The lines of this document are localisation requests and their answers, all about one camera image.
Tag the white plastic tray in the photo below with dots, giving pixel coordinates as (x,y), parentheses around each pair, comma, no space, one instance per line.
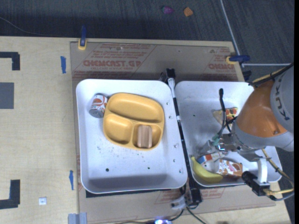
(198,115)
(126,169)

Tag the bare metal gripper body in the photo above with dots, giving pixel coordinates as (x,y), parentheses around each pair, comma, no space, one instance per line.
(227,143)

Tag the orange and white can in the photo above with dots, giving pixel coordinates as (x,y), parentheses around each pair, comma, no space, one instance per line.
(98,106)

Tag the small pink toy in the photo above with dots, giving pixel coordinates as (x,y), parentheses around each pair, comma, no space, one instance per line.
(167,10)

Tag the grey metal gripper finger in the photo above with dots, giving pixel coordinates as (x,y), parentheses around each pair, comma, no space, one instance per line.
(209,148)

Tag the black cylinder on white bracket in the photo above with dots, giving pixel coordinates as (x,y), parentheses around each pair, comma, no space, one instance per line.
(261,169)

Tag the yellow banana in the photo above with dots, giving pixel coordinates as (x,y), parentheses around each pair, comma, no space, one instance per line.
(204,175)

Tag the brown cardboard board red print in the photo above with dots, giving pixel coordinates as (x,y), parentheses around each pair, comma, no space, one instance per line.
(144,62)

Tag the yellow divided plate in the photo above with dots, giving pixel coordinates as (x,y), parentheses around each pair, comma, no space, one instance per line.
(130,108)

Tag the small orange toy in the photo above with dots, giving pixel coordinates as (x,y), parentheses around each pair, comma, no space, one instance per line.
(188,11)

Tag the thin black and white rod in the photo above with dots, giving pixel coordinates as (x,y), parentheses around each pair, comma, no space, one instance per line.
(176,108)

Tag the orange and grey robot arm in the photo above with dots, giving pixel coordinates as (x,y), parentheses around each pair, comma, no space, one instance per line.
(259,115)

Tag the toy pizza slice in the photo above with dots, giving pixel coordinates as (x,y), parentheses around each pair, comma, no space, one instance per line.
(231,112)

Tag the white blue and orange carton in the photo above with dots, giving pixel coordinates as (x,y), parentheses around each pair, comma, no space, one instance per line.
(210,158)

